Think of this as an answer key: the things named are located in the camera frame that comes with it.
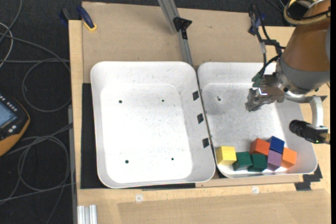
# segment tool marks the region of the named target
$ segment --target blue block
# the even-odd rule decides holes
[[[282,152],[284,151],[283,147],[285,146],[284,140],[281,140],[275,136],[271,136],[267,141],[270,143],[270,150],[282,154]]]

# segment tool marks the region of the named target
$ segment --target orange block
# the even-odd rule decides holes
[[[250,154],[264,154],[268,156],[269,146],[269,142],[257,138],[251,143]]]
[[[281,159],[281,166],[289,168],[296,163],[296,157],[298,153],[294,150],[284,147]]]

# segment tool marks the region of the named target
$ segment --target colored block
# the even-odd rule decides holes
[[[260,138],[255,139],[250,146],[250,154],[268,155],[270,143]]]
[[[217,164],[231,165],[237,161],[234,146],[221,146],[216,150]]]
[[[248,151],[237,152],[236,157],[237,161],[232,165],[234,171],[247,170],[253,165],[250,153]]]
[[[262,172],[267,168],[266,155],[251,154],[253,165],[248,169],[249,172]]]
[[[275,152],[278,152],[280,154],[282,154],[282,151],[284,151],[284,145],[285,142],[284,140],[281,140],[275,136],[271,136],[268,140],[267,140],[270,145],[269,145],[269,149]]]
[[[296,163],[296,157],[298,153],[294,150],[291,150],[287,147],[284,147],[282,153],[281,166],[284,168],[289,168]]]
[[[282,155],[280,153],[269,150],[267,157],[267,169],[271,171],[278,169],[281,166],[281,158]]]

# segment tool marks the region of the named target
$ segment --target wooden table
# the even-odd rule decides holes
[[[83,7],[98,29],[90,33],[81,21],[69,22],[76,189],[78,205],[97,205],[99,224],[331,223],[330,146],[324,144],[314,145],[323,178],[312,182],[309,191],[295,188],[294,183],[303,181],[302,175],[214,176],[192,189],[81,189],[82,83],[90,82],[92,65],[101,60],[182,60],[177,35],[169,32],[159,7],[88,2]],[[192,9],[179,12],[193,21],[188,38],[195,68],[206,61],[262,61],[257,38],[247,33],[247,14]],[[267,31],[285,45],[293,28],[267,27]],[[270,48],[267,54],[270,58],[275,52]],[[319,94],[330,96],[330,89],[324,85]],[[310,122],[309,105],[301,108],[304,119]],[[329,97],[324,101],[324,123],[330,127]],[[135,201],[138,194],[142,202]]]

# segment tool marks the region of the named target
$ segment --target dark green cube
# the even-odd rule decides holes
[[[249,151],[237,152],[237,161],[232,165],[234,171],[247,170],[253,163]]]
[[[253,165],[248,169],[249,172],[262,172],[267,168],[267,159],[264,154],[251,154]]]

